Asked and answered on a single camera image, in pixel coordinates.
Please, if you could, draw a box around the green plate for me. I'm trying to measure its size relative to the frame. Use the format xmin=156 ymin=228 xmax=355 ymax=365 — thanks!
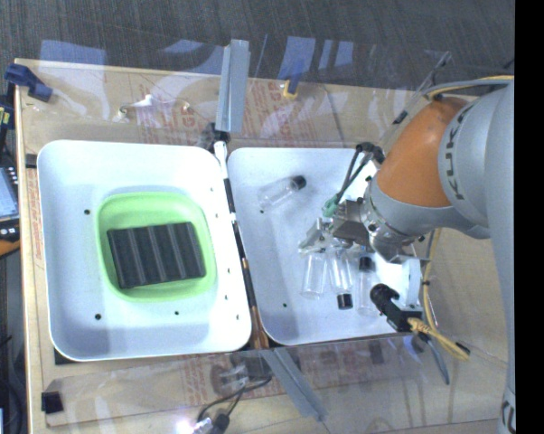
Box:
xmin=95 ymin=191 xmax=220 ymax=304

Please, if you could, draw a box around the black ribbed rectangular block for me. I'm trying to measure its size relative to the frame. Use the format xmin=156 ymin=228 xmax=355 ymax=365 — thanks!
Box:
xmin=105 ymin=221 xmax=208 ymax=290

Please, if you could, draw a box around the black block with thin wires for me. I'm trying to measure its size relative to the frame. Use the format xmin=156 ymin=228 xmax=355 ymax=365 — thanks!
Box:
xmin=243 ymin=354 xmax=274 ymax=381

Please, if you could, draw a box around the white plastic tray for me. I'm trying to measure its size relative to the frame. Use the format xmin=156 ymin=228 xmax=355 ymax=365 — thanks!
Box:
xmin=35 ymin=138 xmax=254 ymax=363
xmin=226 ymin=146 xmax=429 ymax=348

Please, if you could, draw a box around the black cylinder on white bracket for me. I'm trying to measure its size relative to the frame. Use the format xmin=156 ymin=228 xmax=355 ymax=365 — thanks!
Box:
xmin=369 ymin=253 xmax=429 ymax=334

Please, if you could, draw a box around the brown cardboard board red print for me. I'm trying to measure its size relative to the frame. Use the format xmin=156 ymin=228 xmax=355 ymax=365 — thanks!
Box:
xmin=13 ymin=58 xmax=511 ymax=434

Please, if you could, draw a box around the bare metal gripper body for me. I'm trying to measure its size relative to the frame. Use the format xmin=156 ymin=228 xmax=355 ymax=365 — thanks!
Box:
xmin=331 ymin=196 xmax=421 ymax=264

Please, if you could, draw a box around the clear plastic bottle without cap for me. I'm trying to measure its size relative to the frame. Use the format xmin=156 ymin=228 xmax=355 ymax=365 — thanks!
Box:
xmin=299 ymin=249 xmax=330 ymax=300

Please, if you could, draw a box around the clear plastic bottle black cap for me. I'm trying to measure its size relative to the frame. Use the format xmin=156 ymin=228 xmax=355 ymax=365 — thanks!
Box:
xmin=326 ymin=243 xmax=356 ymax=311
xmin=355 ymin=255 xmax=380 ymax=318
xmin=257 ymin=175 xmax=308 ymax=212

